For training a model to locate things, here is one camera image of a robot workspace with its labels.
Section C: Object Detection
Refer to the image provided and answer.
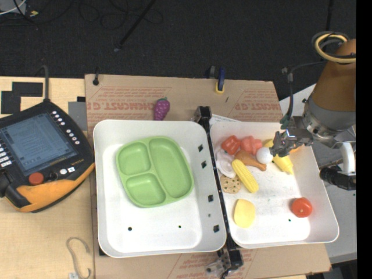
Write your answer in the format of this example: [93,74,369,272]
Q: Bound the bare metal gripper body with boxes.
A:
[286,116,321,148]

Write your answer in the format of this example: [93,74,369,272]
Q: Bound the yellow squeeze bottle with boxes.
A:
[273,153,295,176]

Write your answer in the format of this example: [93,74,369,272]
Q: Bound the pink toy food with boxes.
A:
[240,135,263,156]

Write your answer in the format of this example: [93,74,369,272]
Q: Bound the brown chicken drumstick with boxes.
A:
[234,149,267,172]

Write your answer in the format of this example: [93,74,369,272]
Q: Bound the orange bell pepper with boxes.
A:
[221,135,242,156]

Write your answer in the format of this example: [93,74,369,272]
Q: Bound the yellow corn cob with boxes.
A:
[231,159,260,194]

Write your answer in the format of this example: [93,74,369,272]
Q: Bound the red tomato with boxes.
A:
[291,196,314,219]

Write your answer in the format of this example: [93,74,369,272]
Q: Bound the white paper sheet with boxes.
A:
[210,113,242,124]

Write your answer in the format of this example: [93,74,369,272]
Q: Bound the brown biscuit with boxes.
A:
[219,174,242,195]

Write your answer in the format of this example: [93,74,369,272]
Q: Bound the white plastic tray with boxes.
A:
[209,117,340,250]
[92,119,227,259]

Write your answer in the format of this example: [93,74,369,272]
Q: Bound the yellow potato crisp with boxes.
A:
[233,198,257,229]

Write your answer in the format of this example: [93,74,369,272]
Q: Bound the brown cardboard board red print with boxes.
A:
[84,73,332,279]

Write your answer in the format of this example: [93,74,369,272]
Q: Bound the green divided plate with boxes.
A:
[115,135,195,209]

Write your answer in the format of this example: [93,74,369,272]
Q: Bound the purple grapes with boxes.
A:
[153,96,171,121]

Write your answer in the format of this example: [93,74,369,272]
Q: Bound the black cylinder on white bracket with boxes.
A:
[319,141,357,191]

